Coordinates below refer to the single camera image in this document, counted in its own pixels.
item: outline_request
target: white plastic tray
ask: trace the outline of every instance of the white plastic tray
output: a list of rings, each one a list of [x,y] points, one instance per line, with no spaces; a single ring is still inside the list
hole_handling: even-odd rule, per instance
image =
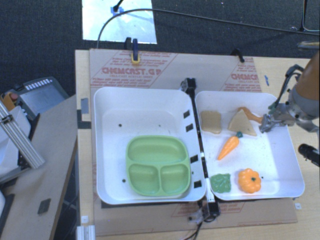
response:
[[[303,194],[305,183],[297,161],[288,128],[276,127],[261,133],[259,124],[250,121],[257,136],[244,134],[238,147],[222,160],[218,154],[226,140],[235,135],[228,124],[239,107],[247,107],[254,114],[263,116],[276,98],[268,93],[202,91],[196,96],[198,115],[202,111],[221,113],[222,131],[213,134],[201,130],[203,149],[209,177],[216,174],[231,175],[231,192],[214,193],[226,201],[295,198]],[[238,173],[246,168],[257,171],[261,177],[261,190],[247,194],[238,186]]]
[[[104,87],[94,94],[93,107],[97,193],[102,201],[112,205],[194,202],[205,195],[194,112],[187,94],[180,90]],[[191,124],[193,129],[187,132],[186,127]],[[130,140],[141,135],[179,138],[189,157],[198,156],[198,161],[190,164],[191,183],[186,192],[170,197],[143,196],[130,187],[126,147]]]

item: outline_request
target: wooden table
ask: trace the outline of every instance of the wooden table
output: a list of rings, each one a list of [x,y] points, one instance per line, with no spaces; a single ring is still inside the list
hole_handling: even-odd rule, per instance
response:
[[[51,240],[76,156],[76,97],[72,96],[42,113],[32,143],[45,163],[20,175],[3,190],[14,194],[1,240]],[[49,200],[46,212],[38,214],[42,201]]]
[[[76,59],[76,94],[77,109],[81,109],[81,100],[83,97],[90,97],[90,63],[89,51],[77,50]],[[262,92],[278,96],[285,79],[285,73],[289,67],[299,64],[305,67],[308,59],[295,58],[267,58],[254,57],[254,64],[260,81]],[[89,113],[82,115],[83,121],[90,121]],[[301,205],[301,209],[296,211],[298,223],[274,224],[262,226],[245,226],[233,228],[215,228],[202,229],[199,232],[198,239],[318,239],[320,235],[320,186],[319,186],[319,168],[310,161],[305,161],[303,156],[298,153],[298,147],[302,143],[318,146],[318,138],[315,133],[307,133],[298,126],[289,128],[293,146],[295,148],[297,159],[302,171],[305,182],[304,194],[295,199],[295,203]],[[93,206],[93,172],[92,172],[92,142],[91,130],[78,130],[78,149],[79,149],[79,190],[80,190],[80,215],[88,216],[88,223],[83,226],[94,224],[94,206]],[[192,234],[192,231],[170,231],[157,233],[143,233],[130,235],[113,235],[97,237],[98,240],[164,240],[164,239],[184,239]]]

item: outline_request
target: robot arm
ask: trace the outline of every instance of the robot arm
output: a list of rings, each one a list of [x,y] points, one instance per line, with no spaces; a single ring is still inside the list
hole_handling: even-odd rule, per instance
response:
[[[296,76],[297,83],[292,90],[289,90],[288,100],[285,103],[279,103],[292,76]],[[285,77],[278,99],[269,106],[269,113],[263,116],[259,126],[260,131],[269,132],[275,126],[293,126],[296,123],[309,133],[317,133],[319,139],[319,127],[312,122],[319,118],[319,51],[305,69],[294,65],[289,68]],[[319,146],[315,149],[302,144],[298,151],[319,166]]]

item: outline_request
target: black cable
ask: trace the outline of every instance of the black cable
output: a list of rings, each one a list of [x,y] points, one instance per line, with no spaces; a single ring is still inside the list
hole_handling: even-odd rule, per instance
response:
[[[212,217],[206,218],[206,219],[204,220],[204,222],[205,222],[205,223],[211,223],[211,222],[213,222],[213,221],[215,221],[215,220],[216,220],[216,217],[212,216]]]
[[[198,234],[199,234],[201,226],[202,226],[202,222],[199,223],[199,225],[197,226],[195,232],[192,235],[188,236],[187,238],[184,238],[183,240],[189,240],[191,238],[193,238],[192,240],[196,240],[197,237],[198,237]]]
[[[291,74],[289,74],[289,75],[286,77],[286,79],[285,79],[284,82],[283,82],[283,85],[282,85],[282,88],[281,88],[279,97],[278,97],[278,98],[276,99],[276,101],[274,102],[274,104],[275,104],[274,107],[275,107],[275,108],[278,106],[282,95],[285,93],[285,91],[286,91],[286,89],[287,89],[287,86],[288,86],[288,83],[289,83],[291,77],[294,76],[294,75],[296,75],[296,76],[299,77],[301,74],[292,72]]]
[[[301,20],[300,31],[320,32],[320,30],[311,30],[311,29],[307,29],[307,28],[305,27],[305,18],[306,18],[306,12],[307,12],[307,3],[308,3],[308,0],[303,0],[302,20]]]
[[[239,26],[245,26],[245,27],[250,27],[250,28],[256,28],[256,29],[264,29],[264,30],[270,30],[270,31],[278,31],[278,32],[286,32],[290,34],[299,34],[299,35],[310,35],[310,36],[319,36],[319,34],[315,33],[308,33],[308,32],[293,32],[291,30],[286,30],[286,29],[280,29],[280,28],[273,28],[273,27],[267,27],[267,26],[259,26],[259,25],[253,25],[253,24],[247,24],[247,23],[241,23],[241,22],[235,22],[235,21],[229,21],[229,20],[224,20],[224,19],[216,19],[216,18],[210,18],[210,17],[205,17],[205,16],[198,16],[198,15],[193,15],[193,14],[187,14],[187,13],[182,13],[182,12],[177,12],[177,11],[171,11],[171,10],[163,10],[163,9],[150,9],[150,8],[139,8],[139,9],[131,9],[131,10],[126,10],[124,12],[120,12],[114,16],[112,16],[110,19],[108,19],[102,26],[98,39],[97,39],[97,44],[96,48],[99,48],[99,42],[101,38],[101,34],[103,33],[105,27],[109,22],[111,22],[113,19],[133,13],[133,12],[142,12],[142,11],[149,11],[149,12],[158,12],[158,13],[166,13],[166,14],[173,14],[173,15],[180,15],[180,16],[185,16],[185,17],[190,17],[190,18],[196,18],[196,19],[201,19],[201,20],[207,20],[207,21],[212,21],[212,22],[220,22],[220,23],[225,23],[225,24],[233,24],[233,25],[239,25]]]
[[[66,208],[60,213],[60,217],[62,217],[65,212],[71,207],[71,205],[76,201],[79,197],[79,193],[69,202],[69,204],[66,206]]]

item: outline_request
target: black carpet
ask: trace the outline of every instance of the black carpet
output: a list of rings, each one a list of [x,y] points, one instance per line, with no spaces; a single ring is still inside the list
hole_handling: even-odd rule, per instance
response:
[[[301,26],[303,0],[151,0],[153,8],[290,30]],[[305,26],[319,28],[320,0],[308,0]],[[0,0],[0,92],[16,83],[53,76],[75,93],[75,50],[94,48],[82,39],[82,0]],[[154,13],[158,44],[141,50],[244,56],[310,58],[296,48],[319,36],[285,33]],[[123,49],[102,42],[101,48]]]

